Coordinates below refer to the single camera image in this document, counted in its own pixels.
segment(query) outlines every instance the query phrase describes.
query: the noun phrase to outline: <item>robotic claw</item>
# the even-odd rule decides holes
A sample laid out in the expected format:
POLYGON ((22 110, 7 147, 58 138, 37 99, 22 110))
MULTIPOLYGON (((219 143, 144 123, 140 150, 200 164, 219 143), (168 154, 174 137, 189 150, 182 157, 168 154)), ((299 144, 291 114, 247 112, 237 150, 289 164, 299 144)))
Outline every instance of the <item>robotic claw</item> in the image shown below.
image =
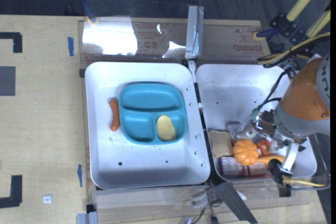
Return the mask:
POLYGON ((240 134, 269 137, 273 150, 288 146, 284 162, 276 165, 281 173, 292 175, 292 166, 298 152, 304 150, 302 143, 307 136, 330 136, 330 53, 311 60, 296 74, 275 110, 259 110, 253 111, 253 120, 240 134))

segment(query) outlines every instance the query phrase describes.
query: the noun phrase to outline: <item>light wood surface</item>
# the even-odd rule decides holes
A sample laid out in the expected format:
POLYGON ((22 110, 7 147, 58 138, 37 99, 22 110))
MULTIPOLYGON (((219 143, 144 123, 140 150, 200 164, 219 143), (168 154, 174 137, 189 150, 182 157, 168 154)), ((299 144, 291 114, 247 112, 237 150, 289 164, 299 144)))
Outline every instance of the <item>light wood surface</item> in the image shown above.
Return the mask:
MULTIPOLYGON (((23 53, 0 39, 0 66, 16 67, 16 95, 0 97, 0 197, 11 175, 23 176, 20 207, 0 209, 0 223, 75 223, 88 200, 78 21, 82 17, 0 15, 0 31, 20 32, 23 53), (74 39, 74 56, 68 51, 74 39), (83 186, 77 175, 82 165, 83 186), (52 203, 43 196, 52 194, 52 203)), ((316 192, 305 204, 254 209, 259 223, 326 223, 316 192)), ((231 212, 219 223, 239 222, 231 212)), ((134 222, 180 223, 181 218, 134 222)), ((204 215, 198 223, 210 223, 204 215)))

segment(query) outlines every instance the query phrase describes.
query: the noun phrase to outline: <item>orange pumpkin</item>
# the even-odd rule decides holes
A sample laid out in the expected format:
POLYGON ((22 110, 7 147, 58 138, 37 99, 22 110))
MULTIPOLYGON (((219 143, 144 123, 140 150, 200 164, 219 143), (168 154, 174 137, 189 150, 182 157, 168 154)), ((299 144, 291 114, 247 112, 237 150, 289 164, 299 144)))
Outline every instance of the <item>orange pumpkin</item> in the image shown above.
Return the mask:
POLYGON ((259 157, 257 146, 250 139, 238 140, 233 147, 234 158, 241 165, 253 165, 259 157))

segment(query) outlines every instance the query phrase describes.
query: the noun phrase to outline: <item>gray square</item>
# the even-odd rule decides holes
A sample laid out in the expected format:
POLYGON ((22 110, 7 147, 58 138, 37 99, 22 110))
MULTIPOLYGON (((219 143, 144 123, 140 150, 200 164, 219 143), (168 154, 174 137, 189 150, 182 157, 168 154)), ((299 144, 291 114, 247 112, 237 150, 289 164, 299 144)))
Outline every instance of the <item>gray square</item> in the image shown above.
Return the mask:
POLYGON ((0 96, 15 96, 15 67, 0 67, 0 96))

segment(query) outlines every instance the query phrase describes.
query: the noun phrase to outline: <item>blue plate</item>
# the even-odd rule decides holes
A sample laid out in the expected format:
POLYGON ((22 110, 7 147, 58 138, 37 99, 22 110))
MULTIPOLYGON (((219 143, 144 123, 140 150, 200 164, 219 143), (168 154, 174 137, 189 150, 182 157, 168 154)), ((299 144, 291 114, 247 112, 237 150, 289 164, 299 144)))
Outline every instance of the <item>blue plate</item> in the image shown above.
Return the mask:
POLYGON ((123 134, 138 144, 174 143, 187 130, 182 95, 174 87, 162 83, 134 83, 126 86, 119 95, 119 118, 123 134), (162 115, 172 120, 176 140, 162 141, 158 137, 156 121, 162 115))

